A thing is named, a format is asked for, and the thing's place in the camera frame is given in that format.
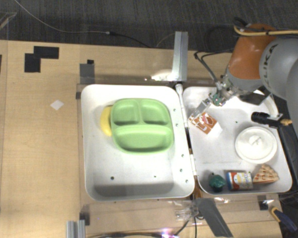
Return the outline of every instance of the toy pizza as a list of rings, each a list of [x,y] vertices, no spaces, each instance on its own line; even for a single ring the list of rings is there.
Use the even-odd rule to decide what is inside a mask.
[[[253,183],[272,183],[279,180],[278,174],[270,166],[263,164],[253,179]]]

